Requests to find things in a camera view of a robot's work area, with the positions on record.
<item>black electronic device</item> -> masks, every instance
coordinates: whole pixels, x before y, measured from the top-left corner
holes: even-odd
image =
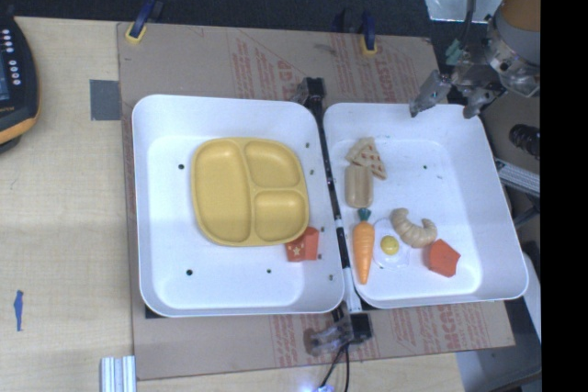
[[[0,153],[18,143],[39,112],[40,82],[25,35],[0,15]]]

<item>orange carrot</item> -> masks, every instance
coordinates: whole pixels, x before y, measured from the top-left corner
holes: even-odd
[[[359,283],[364,285],[368,282],[376,231],[368,222],[371,211],[362,207],[357,212],[360,222],[353,229],[353,254]]]
[[[431,244],[429,250],[429,269],[443,276],[451,277],[456,273],[460,257],[461,255],[446,241],[437,239]]]

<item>egg yolk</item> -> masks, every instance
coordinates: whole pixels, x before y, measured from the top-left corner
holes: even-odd
[[[396,240],[396,237],[392,235],[386,235],[382,237],[379,246],[387,255],[394,255],[398,253],[398,250],[401,248],[401,245],[398,243],[398,240]]]

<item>cardboard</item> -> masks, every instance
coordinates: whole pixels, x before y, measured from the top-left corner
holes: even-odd
[[[322,77],[325,106],[338,102],[408,103],[436,68],[426,39],[378,36],[362,54],[359,36],[246,28],[149,24],[130,44],[118,25],[121,122],[130,243],[132,323],[139,380],[328,364],[304,334],[333,324],[331,314],[165,319],[139,291],[130,113],[151,94],[289,100],[304,77]],[[512,346],[503,302],[370,310],[373,338],[351,361]]]

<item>blue marking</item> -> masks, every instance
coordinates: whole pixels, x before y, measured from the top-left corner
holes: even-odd
[[[22,331],[22,297],[25,295],[20,289],[17,291],[17,298],[15,299],[15,314],[17,314],[17,331]]]

